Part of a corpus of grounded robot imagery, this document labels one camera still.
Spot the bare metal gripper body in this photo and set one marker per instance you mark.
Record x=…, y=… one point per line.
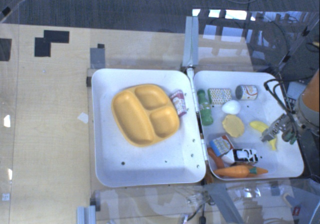
x=282, y=124

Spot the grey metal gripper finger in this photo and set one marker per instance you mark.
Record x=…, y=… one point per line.
x=268, y=135

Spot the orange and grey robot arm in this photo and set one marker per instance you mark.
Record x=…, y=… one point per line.
x=308, y=102

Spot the yellow banana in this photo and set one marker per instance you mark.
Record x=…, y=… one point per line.
x=258, y=125

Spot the white plastic tray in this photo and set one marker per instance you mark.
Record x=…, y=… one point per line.
x=140, y=165
x=280, y=163

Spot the black and white carton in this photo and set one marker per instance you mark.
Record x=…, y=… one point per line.
x=246, y=155

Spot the yellow round biscuit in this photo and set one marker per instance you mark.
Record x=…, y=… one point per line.
x=233, y=125

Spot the white egg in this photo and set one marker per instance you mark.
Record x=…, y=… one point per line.
x=231, y=107

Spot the grey and orange can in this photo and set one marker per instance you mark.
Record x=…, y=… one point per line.
x=247, y=92

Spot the blue and white carton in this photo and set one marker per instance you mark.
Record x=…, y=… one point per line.
x=220, y=145

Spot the orange carrot with green top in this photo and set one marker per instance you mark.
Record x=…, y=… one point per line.
x=232, y=171

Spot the orange sausage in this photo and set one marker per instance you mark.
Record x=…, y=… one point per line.
x=217, y=159

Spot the yellow patterned carton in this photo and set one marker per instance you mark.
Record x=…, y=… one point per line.
x=219, y=96

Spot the green plastic bottle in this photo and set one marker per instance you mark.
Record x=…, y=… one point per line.
x=205, y=111

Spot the thin black and white rod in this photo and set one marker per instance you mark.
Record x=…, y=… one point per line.
x=193, y=87

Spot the red and white packet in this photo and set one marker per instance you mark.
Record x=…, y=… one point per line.
x=179, y=104

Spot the yellow divided plate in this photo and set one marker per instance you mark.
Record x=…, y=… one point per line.
x=140, y=115

